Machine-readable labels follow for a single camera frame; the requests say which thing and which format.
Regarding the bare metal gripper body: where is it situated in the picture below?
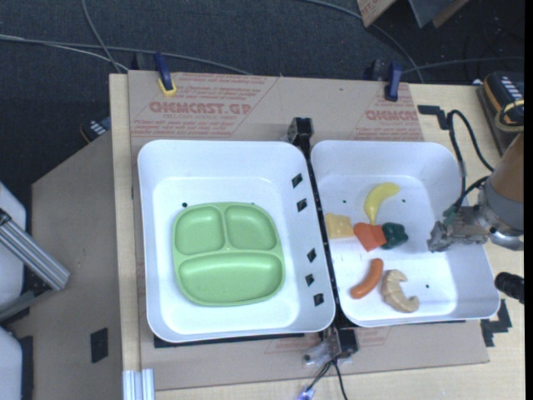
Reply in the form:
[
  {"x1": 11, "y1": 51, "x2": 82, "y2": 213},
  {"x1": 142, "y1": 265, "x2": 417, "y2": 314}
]
[{"x1": 449, "y1": 205, "x2": 525, "y2": 251}]

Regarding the white plastic tray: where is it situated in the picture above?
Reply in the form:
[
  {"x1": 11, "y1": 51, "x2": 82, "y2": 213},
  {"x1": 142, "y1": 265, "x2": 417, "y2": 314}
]
[
  {"x1": 310, "y1": 139, "x2": 501, "y2": 329},
  {"x1": 137, "y1": 138, "x2": 337, "y2": 344}
]

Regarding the dark green pepper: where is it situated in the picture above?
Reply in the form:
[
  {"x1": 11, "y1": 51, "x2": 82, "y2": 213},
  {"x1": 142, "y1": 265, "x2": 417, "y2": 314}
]
[{"x1": 380, "y1": 222, "x2": 410, "y2": 250}]

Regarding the beige croissant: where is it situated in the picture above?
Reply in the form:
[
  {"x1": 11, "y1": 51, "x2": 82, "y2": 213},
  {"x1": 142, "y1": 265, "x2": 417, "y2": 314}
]
[{"x1": 380, "y1": 268, "x2": 421, "y2": 314}]

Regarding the yellow banana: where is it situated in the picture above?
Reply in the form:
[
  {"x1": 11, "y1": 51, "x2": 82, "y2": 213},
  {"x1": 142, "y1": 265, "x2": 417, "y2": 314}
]
[{"x1": 363, "y1": 182, "x2": 401, "y2": 227}]

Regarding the orange sausage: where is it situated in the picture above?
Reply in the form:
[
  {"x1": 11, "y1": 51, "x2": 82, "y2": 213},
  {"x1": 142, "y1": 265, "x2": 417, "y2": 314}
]
[{"x1": 349, "y1": 257, "x2": 385, "y2": 301}]

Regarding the yellow cheese wedge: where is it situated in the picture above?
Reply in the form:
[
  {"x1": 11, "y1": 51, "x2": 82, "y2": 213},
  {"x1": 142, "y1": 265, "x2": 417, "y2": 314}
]
[{"x1": 324, "y1": 212, "x2": 356, "y2": 241}]

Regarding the thin black and white rod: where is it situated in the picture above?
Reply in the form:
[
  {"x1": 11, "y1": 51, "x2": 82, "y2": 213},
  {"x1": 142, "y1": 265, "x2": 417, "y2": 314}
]
[{"x1": 305, "y1": 146, "x2": 341, "y2": 331}]

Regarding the green divided plate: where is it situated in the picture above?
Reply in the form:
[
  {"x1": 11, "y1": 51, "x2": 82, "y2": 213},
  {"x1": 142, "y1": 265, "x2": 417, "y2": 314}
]
[{"x1": 171, "y1": 201, "x2": 287, "y2": 308}]

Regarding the brown cardboard board red print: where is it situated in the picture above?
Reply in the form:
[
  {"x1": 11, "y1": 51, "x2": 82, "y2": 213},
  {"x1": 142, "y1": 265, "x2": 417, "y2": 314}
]
[{"x1": 127, "y1": 69, "x2": 491, "y2": 392}]

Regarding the black cylinder on white bracket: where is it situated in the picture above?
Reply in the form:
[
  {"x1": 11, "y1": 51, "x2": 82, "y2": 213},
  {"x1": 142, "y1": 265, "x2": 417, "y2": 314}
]
[{"x1": 494, "y1": 271, "x2": 526, "y2": 304}]

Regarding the black block with thin wires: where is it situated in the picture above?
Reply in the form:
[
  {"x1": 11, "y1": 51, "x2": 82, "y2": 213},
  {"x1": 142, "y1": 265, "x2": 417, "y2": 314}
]
[
  {"x1": 318, "y1": 327, "x2": 360, "y2": 358},
  {"x1": 286, "y1": 117, "x2": 314, "y2": 148}
]

